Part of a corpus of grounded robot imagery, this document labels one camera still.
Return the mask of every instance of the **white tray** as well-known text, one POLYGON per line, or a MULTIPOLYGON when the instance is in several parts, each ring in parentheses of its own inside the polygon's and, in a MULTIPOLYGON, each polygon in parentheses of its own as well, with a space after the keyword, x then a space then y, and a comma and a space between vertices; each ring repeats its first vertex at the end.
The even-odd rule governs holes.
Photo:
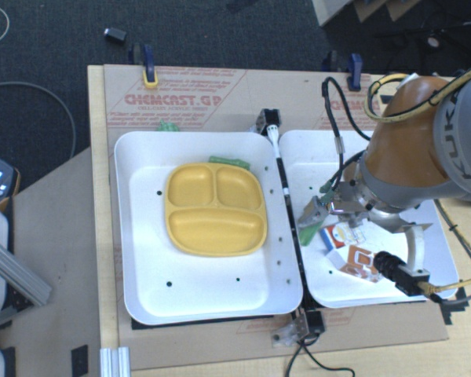
POLYGON ((115 144, 124 299, 146 325, 295 310, 303 296, 279 171, 270 142, 255 133, 135 131, 115 144), (164 189, 170 172, 210 156, 241 159, 259 180, 268 234, 252 254, 208 258, 184 253, 168 236, 164 189))
MULTIPOLYGON (((367 141, 355 131, 342 131, 345 145, 345 159, 363 150, 367 141)), ((331 131, 293 130, 279 140, 279 148, 287 180, 295 220, 299 219, 305 205, 313 196, 320 196, 319 188, 338 169, 338 154, 334 135, 331 131)), ((440 219, 432 201, 422 203, 417 210, 407 210, 401 214, 406 221, 432 223, 424 232, 425 268, 430 272, 430 282, 436 285, 457 282, 458 274, 451 256, 440 219)), ((338 221, 329 215, 324 225, 338 221)), ((371 222, 365 222, 364 231, 370 241, 371 251, 386 250, 403 260, 407 260, 407 241, 404 235, 391 234, 371 222)), ((347 275, 333 267, 326 258, 327 246, 319 233, 308 246, 301 247, 305 277, 312 297, 326 307, 340 308, 390 302, 410 302, 424 299, 423 296, 408 297, 394 287, 390 280, 377 283, 347 275)), ((440 293, 448 298, 455 290, 440 293)))

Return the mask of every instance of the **black floor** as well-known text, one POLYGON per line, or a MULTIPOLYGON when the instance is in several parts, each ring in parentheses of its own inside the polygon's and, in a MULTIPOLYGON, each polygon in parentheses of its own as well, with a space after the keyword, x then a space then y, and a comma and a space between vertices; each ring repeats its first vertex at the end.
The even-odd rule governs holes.
MULTIPOLYGON (((10 18, 0 41, 0 82, 46 88, 71 111, 75 153, 87 148, 86 70, 125 64, 133 42, 149 43, 158 65, 319 71, 334 50, 363 71, 452 76, 471 67, 471 0, 422 0, 398 21, 385 8, 360 23, 352 5, 320 27, 311 0, 0 0, 10 18), (104 29, 128 33, 109 42, 104 29), (425 38, 442 32, 438 50, 425 38)), ((5 19, 0 14, 0 34, 5 19)), ((29 86, 0 86, 0 157, 22 174, 22 189, 68 160, 71 124, 59 102, 29 86)))

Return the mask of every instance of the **white cable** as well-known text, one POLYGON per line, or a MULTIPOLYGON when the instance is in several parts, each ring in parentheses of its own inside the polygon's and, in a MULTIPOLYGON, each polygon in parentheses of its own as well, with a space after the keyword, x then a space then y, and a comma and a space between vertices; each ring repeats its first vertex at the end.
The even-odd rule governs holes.
POLYGON ((5 26, 5 30, 3 31, 2 35, 0 35, 0 41, 2 39, 4 39, 4 37, 7 35, 7 33, 9 32, 9 27, 10 27, 10 19, 9 19, 9 16, 7 15, 7 13, 0 8, 0 13, 3 14, 3 16, 5 17, 5 20, 7 21, 7 25, 5 26))

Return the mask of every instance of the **yellow plate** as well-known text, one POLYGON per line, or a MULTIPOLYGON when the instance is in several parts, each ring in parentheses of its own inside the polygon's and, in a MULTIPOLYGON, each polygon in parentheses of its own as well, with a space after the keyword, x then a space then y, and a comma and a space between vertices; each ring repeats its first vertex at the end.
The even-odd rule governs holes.
POLYGON ((258 179, 242 167, 189 163, 177 167, 166 186, 170 239, 190 254, 249 254, 267 236, 265 200, 258 179))

